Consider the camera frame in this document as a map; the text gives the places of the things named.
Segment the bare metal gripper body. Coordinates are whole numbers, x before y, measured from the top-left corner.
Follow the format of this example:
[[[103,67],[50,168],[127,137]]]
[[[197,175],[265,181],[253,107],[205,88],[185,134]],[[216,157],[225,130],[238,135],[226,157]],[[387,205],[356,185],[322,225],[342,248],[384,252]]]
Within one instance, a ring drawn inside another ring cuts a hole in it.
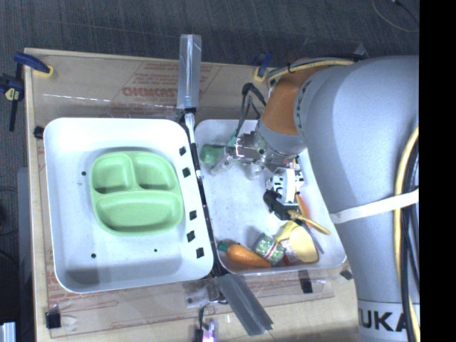
[[[274,131],[253,130],[241,134],[235,142],[235,154],[242,163],[275,172],[290,167],[300,153],[300,137]]]

